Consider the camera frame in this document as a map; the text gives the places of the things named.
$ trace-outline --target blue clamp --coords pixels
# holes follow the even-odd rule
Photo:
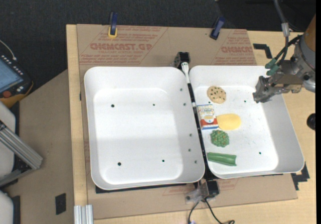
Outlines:
[[[215,27],[210,34],[210,38],[217,40],[217,38],[219,37],[219,34],[220,34],[220,30],[223,27],[224,23],[225,23],[224,17],[219,17],[216,20]]]
[[[117,37],[117,16],[118,13],[111,12],[109,16],[110,27],[108,29],[108,36],[111,38]]]

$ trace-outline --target green toy vegetable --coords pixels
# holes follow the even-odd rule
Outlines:
[[[229,136],[222,130],[214,130],[211,133],[212,144],[219,147],[226,147],[229,143]]]
[[[211,162],[217,162],[228,166],[236,166],[236,155],[233,154],[207,153],[207,159]]]

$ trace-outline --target black fabric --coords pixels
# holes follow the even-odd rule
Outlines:
[[[273,4],[245,1],[0,0],[0,39],[13,50],[37,89],[67,68],[66,24],[108,23],[114,11],[123,25],[211,27],[223,15],[225,28],[280,30]],[[307,19],[310,12],[314,15],[315,6],[308,9]],[[300,20],[297,15],[290,18]],[[6,51],[0,44],[0,52]]]

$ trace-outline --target gray floor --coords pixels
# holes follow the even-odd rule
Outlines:
[[[211,27],[218,16],[224,16],[225,28],[280,30],[272,4],[246,1],[0,0],[0,39],[15,52],[37,89],[67,68],[66,24],[106,24],[115,11],[118,23],[126,25]],[[296,7],[284,11],[304,29],[315,14],[315,4],[300,2]],[[2,45],[0,52],[6,53]]]

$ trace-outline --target wooden table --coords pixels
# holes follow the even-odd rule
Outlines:
[[[69,96],[71,114],[71,139],[74,179],[75,205],[87,205],[86,173],[83,144],[82,110],[79,100],[80,82],[77,47],[77,27],[67,25],[67,51],[69,72]],[[252,43],[267,44],[272,53],[278,52],[284,45],[281,32],[249,31]],[[264,51],[254,50],[258,65],[267,62]],[[315,176],[315,132],[306,125],[307,117],[315,112],[315,94],[303,89],[298,94],[285,94],[284,99],[299,139],[307,169],[310,174],[308,182],[300,183],[297,192],[298,199],[260,204],[240,205],[215,208],[218,219],[225,221],[234,219],[237,224],[242,223],[316,223],[316,176]],[[150,214],[131,217],[96,220],[96,224],[128,224],[128,223],[187,223],[187,211]],[[207,209],[193,212],[193,219],[198,224],[214,223],[215,220]]]

